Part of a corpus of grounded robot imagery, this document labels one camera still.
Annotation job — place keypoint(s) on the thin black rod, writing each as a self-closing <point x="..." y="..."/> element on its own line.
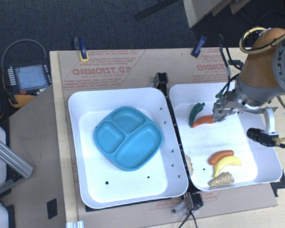
<point x="176" y="130"/>

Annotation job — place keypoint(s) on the blue divided plate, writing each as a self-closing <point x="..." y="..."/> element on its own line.
<point x="132" y="145"/>

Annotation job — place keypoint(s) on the beige toy biscuit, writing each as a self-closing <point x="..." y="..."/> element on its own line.
<point x="190" y="165"/>

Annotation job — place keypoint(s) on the brown cardboard board red print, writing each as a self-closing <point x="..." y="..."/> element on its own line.
<point x="130" y="71"/>

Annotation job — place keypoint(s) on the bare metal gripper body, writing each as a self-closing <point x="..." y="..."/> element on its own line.
<point x="230" y="104"/>

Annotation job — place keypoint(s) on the yellow banana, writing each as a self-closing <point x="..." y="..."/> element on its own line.
<point x="225" y="163"/>

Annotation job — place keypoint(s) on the orange carrot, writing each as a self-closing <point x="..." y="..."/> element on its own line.
<point x="202" y="121"/>

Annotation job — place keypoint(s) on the beige toy bread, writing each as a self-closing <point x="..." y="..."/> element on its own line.
<point x="222" y="179"/>

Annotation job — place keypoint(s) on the orange-red sausage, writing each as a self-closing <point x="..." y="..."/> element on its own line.
<point x="219" y="156"/>

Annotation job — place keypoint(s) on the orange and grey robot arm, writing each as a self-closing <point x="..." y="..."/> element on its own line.
<point x="259" y="67"/>

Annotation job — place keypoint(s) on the green toy pepper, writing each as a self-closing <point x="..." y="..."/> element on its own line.
<point x="194" y="113"/>

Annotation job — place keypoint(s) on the black cylinder on white bracket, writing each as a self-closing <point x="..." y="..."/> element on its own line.
<point x="265" y="138"/>

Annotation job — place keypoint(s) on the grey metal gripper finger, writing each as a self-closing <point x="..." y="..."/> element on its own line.
<point x="216" y="116"/>
<point x="223" y="116"/>

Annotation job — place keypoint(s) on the white plastic tray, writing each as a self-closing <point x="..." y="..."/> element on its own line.
<point x="127" y="188"/>
<point x="227" y="135"/>

